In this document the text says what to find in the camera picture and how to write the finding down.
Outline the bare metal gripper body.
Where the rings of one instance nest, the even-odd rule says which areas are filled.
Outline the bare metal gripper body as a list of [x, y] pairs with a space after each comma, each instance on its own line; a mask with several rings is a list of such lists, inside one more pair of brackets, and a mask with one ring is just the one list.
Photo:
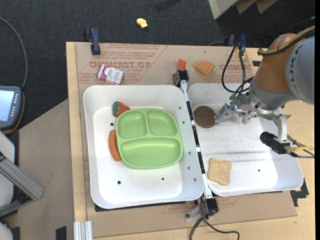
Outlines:
[[263, 102], [255, 93], [241, 94], [236, 103], [237, 111], [271, 118], [276, 108]]

